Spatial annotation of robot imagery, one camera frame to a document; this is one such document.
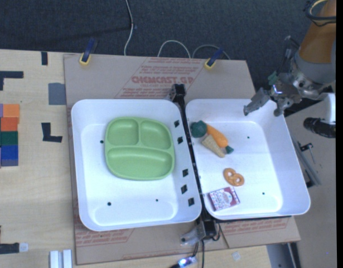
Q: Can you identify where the green broccoli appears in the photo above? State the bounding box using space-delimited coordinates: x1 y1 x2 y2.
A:
190 120 209 138

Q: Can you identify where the thin black rod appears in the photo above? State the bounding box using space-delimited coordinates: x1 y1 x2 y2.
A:
180 101 210 223

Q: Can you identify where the red and white carton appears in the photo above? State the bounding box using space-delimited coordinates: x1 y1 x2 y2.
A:
206 186 241 213

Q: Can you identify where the brown cardboard board red print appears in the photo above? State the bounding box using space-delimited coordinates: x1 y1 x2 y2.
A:
62 53 302 266

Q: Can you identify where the green divided plate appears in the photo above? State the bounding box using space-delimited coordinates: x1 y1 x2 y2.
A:
104 116 176 181

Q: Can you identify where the beige waffle cone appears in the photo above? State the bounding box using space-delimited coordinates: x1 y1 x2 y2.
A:
201 135 226 159

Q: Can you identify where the orange pretzel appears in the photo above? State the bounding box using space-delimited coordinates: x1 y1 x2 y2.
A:
223 167 245 188

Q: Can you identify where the orange cube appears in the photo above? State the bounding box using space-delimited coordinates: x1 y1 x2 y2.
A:
2 103 21 119
0 117 20 132

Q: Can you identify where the blue cube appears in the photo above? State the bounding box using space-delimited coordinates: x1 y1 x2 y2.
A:
1 145 20 167

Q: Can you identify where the black block with wires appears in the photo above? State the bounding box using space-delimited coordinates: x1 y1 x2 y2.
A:
197 219 218 240
169 83 187 104

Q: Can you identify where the white plastic tray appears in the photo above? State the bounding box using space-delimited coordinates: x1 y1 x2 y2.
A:
185 98 312 221
70 98 203 232

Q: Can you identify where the black cylinder on white bracket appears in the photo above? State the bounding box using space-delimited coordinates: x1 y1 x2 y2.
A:
303 92 337 139

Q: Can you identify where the orange carrot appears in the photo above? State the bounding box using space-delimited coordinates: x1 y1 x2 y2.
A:
205 124 235 155

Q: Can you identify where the white block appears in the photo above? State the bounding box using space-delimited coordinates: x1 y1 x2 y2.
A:
49 250 62 268
62 249 73 268

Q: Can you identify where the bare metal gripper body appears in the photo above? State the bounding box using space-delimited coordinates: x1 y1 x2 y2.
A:
269 70 328 102

